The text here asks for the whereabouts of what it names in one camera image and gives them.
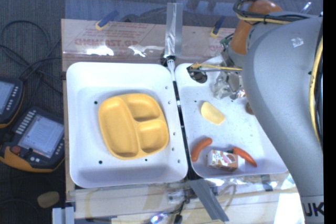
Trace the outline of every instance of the handheld device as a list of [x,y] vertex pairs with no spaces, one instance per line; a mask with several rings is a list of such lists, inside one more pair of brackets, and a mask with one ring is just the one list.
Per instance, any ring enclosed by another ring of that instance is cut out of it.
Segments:
[[64,159],[64,124],[38,107],[28,109],[14,124],[10,139],[0,145],[0,161],[20,170],[54,171]]
[[0,129],[7,127],[20,109],[24,83],[19,79],[0,77]]

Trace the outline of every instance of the carrot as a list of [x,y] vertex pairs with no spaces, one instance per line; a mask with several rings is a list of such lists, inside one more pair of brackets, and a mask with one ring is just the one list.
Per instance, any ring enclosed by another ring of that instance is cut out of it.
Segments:
[[192,152],[191,152],[191,160],[193,162],[196,162],[198,160],[198,156],[202,149],[204,149],[206,146],[209,146],[212,143],[212,139],[210,137],[206,137],[199,141],[196,146],[194,146]]
[[232,151],[232,153],[237,154],[238,156],[245,159],[248,163],[252,164],[254,167],[257,167],[256,161],[245,150],[235,146],[235,147],[232,148],[231,151]]

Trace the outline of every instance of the white tray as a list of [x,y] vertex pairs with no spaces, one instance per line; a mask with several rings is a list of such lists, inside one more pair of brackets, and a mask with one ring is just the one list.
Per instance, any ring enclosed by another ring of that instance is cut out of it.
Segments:
[[[159,103],[170,140],[147,157],[123,160],[105,146],[99,104],[127,93],[145,93]],[[83,188],[170,183],[182,180],[188,164],[169,71],[160,65],[78,62],[67,71],[70,176]]]
[[[191,63],[176,67],[175,76],[180,95],[181,108],[189,152],[204,137],[211,137],[213,142],[203,149],[198,161],[193,162],[193,170],[204,178],[218,178],[232,175],[258,175],[284,173],[287,167],[278,152],[264,133],[255,116],[245,111],[246,98],[231,100],[230,97],[213,97],[211,86],[219,72],[208,72],[205,83],[194,81],[186,68]],[[218,108],[225,116],[225,121],[216,125],[204,119],[200,108],[204,101]],[[247,151],[257,162],[253,167],[245,164],[234,172],[225,172],[206,166],[206,155],[211,149],[226,150],[237,146]]]

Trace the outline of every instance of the small box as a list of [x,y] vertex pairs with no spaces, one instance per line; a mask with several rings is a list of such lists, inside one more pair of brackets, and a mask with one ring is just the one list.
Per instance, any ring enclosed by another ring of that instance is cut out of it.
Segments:
[[224,151],[210,150],[207,155],[207,167],[232,172],[238,168],[238,155]]

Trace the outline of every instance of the beige oval object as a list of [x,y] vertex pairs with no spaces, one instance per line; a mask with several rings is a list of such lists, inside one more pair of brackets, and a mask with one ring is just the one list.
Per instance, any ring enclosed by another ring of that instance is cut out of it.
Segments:
[[221,124],[225,120],[225,115],[211,105],[209,102],[204,102],[201,107],[201,115],[208,121],[214,124]]
[[42,208],[48,208],[55,205],[59,201],[59,193],[57,191],[48,191],[37,197],[38,205]]

